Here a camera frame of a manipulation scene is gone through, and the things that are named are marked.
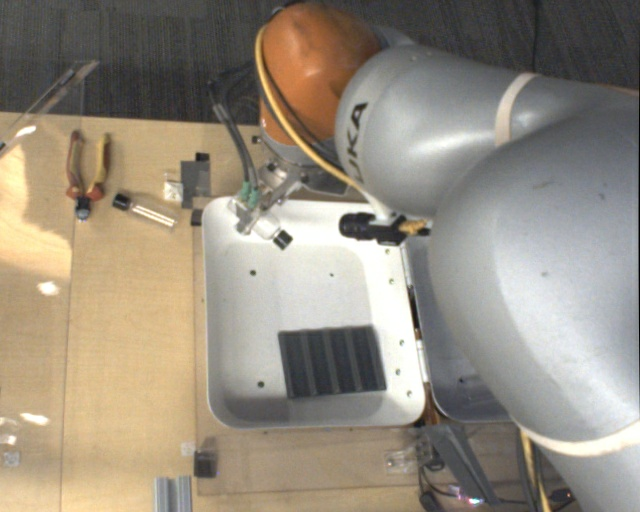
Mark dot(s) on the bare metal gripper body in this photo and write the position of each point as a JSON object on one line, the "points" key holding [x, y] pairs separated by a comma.
{"points": [[281, 176]]}

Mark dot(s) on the black ribbed rectangular block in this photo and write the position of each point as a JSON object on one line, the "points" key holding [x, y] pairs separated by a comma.
{"points": [[332, 362]]}

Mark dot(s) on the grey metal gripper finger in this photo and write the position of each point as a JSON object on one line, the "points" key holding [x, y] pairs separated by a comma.
{"points": [[269, 210], [243, 218]]}

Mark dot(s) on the black cylinder on white bracket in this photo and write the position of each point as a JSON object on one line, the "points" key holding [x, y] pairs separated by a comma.
{"points": [[370, 226]]}

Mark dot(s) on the white plastic tray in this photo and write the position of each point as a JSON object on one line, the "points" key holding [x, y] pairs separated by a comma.
{"points": [[450, 370], [300, 300]]}

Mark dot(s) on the clear bottle with black cap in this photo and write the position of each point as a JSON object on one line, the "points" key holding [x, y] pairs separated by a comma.
{"points": [[269, 231], [145, 212]]}

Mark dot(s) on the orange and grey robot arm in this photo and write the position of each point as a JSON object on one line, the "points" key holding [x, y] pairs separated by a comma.
{"points": [[500, 250]]}

